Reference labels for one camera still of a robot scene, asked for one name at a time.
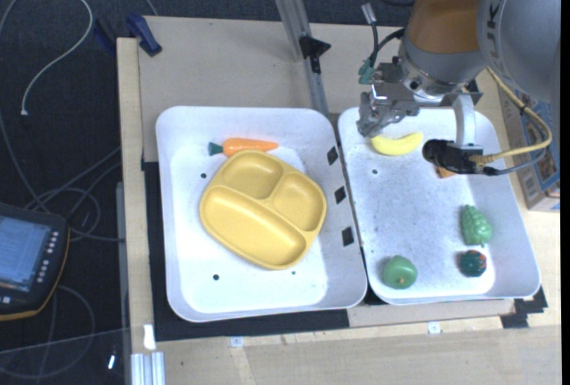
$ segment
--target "green ball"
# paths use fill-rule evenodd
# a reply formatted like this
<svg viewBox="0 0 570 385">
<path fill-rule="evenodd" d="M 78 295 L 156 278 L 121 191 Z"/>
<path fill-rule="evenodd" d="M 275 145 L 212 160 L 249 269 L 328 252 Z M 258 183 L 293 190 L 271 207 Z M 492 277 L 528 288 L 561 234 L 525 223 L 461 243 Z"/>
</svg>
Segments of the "green ball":
<svg viewBox="0 0 570 385">
<path fill-rule="evenodd" d="M 406 257 L 394 255 L 391 257 L 382 270 L 382 280 L 394 289 L 407 289 L 411 287 L 418 277 L 418 270 Z"/>
</svg>

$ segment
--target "display screen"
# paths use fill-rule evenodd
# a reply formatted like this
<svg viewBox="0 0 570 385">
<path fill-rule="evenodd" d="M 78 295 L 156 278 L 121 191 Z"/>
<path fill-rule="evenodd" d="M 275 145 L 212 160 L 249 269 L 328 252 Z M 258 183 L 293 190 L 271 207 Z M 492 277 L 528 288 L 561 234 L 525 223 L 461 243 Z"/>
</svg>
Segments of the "display screen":
<svg viewBox="0 0 570 385">
<path fill-rule="evenodd" d="M 0 286 L 29 291 L 48 225 L 0 216 Z"/>
</svg>

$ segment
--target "carrot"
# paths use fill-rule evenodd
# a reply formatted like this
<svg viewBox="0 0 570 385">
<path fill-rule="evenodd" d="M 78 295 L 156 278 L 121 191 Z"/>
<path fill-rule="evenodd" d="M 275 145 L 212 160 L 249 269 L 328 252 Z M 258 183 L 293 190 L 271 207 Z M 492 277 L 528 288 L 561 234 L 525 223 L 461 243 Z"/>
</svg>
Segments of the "carrot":
<svg viewBox="0 0 570 385">
<path fill-rule="evenodd" d="M 251 150 L 267 152 L 272 149 L 277 149 L 278 146 L 279 145 L 277 143 L 272 141 L 248 138 L 228 138 L 222 143 L 222 145 L 210 143 L 208 145 L 208 154 L 214 155 L 217 153 L 223 153 L 226 157 L 231 157 L 234 153 L 239 151 Z"/>
</svg>

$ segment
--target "toy banana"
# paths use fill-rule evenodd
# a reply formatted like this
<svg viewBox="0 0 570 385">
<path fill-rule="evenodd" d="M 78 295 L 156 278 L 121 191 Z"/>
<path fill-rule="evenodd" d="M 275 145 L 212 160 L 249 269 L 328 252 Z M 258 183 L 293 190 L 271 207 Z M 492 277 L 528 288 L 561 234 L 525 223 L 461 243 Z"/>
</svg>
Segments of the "toy banana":
<svg viewBox="0 0 570 385">
<path fill-rule="evenodd" d="M 388 138 L 383 135 L 373 136 L 370 141 L 378 152 L 384 155 L 404 155 L 419 146 L 424 135 L 421 132 L 410 133 L 401 138 Z"/>
</svg>

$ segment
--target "green toy vegetable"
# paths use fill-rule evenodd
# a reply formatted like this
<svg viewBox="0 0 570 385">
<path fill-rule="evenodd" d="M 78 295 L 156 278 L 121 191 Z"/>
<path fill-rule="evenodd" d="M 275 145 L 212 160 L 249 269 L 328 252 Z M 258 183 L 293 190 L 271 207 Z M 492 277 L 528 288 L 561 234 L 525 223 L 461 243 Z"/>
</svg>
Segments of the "green toy vegetable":
<svg viewBox="0 0 570 385">
<path fill-rule="evenodd" d="M 460 270 L 468 277 L 479 277 L 487 269 L 487 257 L 478 250 L 468 250 L 460 256 Z"/>
<path fill-rule="evenodd" d="M 461 229 L 468 246 L 483 246 L 493 236 L 491 224 L 475 206 L 467 205 L 461 212 Z"/>
<path fill-rule="evenodd" d="M 406 257 L 394 255 L 382 271 L 382 280 L 386 285 L 395 289 L 407 289 L 416 282 L 418 270 Z"/>
</svg>

